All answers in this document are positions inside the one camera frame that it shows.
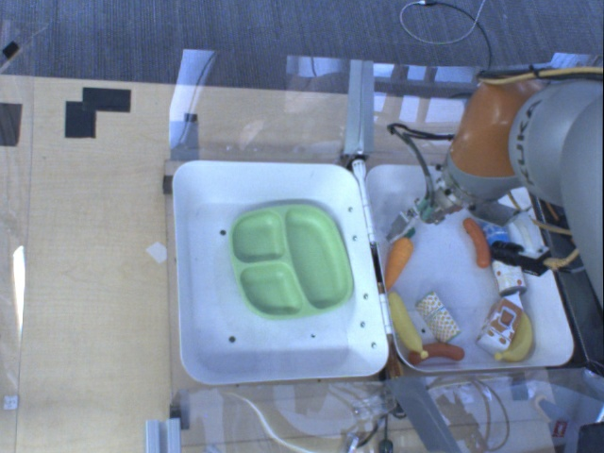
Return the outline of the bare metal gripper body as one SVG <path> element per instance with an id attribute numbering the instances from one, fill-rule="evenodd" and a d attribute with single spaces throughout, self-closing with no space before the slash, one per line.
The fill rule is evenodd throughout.
<path id="1" fill-rule="evenodd" d="M 450 189 L 444 187 L 443 182 L 434 183 L 429 180 L 424 197 L 416 199 L 414 207 L 421 221 L 437 225 L 448 215 L 464 209 L 466 204 Z"/>

